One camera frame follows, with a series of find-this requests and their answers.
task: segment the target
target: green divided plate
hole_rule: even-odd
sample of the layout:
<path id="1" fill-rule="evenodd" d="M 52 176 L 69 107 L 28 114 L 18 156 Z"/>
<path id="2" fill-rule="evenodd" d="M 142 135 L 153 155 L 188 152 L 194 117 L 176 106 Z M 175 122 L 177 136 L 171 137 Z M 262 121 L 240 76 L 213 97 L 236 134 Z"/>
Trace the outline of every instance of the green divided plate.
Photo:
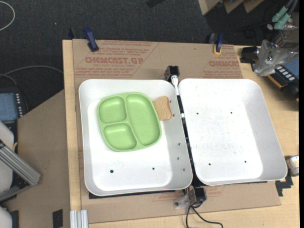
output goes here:
<path id="1" fill-rule="evenodd" d="M 98 121 L 106 144 L 115 151 L 134 151 L 156 144 L 162 135 L 153 102 L 142 93 L 124 93 L 102 99 Z"/>

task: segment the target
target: black floor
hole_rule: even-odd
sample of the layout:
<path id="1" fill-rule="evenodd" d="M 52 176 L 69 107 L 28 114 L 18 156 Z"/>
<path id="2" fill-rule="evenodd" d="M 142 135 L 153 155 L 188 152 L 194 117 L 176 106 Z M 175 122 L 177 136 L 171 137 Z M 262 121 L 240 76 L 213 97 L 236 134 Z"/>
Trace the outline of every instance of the black floor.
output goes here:
<path id="1" fill-rule="evenodd" d="M 82 37 L 90 27 L 96 39 L 203 43 L 212 32 L 225 44 L 260 45 L 272 33 L 265 27 L 238 29 L 271 20 L 288 0 L 265 0 L 252 12 L 238 6 L 230 14 L 219 3 L 207 15 L 198 0 L 0 0 L 10 4 L 14 22 L 0 31 L 0 74 L 13 69 L 45 65 L 62 70 L 62 40 L 73 27 Z M 0 28 L 12 11 L 0 3 Z M 63 89 L 61 73 L 32 68 L 9 74 L 24 92 L 29 110 Z M 13 82 L 0 77 L 0 88 Z"/>

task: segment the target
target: white tray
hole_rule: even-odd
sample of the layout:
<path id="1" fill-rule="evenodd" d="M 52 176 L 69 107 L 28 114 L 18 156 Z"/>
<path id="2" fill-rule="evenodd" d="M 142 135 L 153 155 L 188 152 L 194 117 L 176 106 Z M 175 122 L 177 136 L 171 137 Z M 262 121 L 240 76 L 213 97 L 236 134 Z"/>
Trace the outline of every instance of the white tray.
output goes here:
<path id="1" fill-rule="evenodd" d="M 170 120 L 161 121 L 162 137 L 154 146 L 116 152 L 104 142 L 97 119 L 97 105 L 107 96 L 140 92 L 152 101 L 171 100 Z M 79 88 L 83 133 L 85 184 L 98 196 L 177 190 L 188 187 L 192 170 L 173 86 L 164 80 L 89 79 Z"/>
<path id="2" fill-rule="evenodd" d="M 179 92 L 201 182 L 219 185 L 285 177 L 286 162 L 257 83 L 185 79 Z"/>

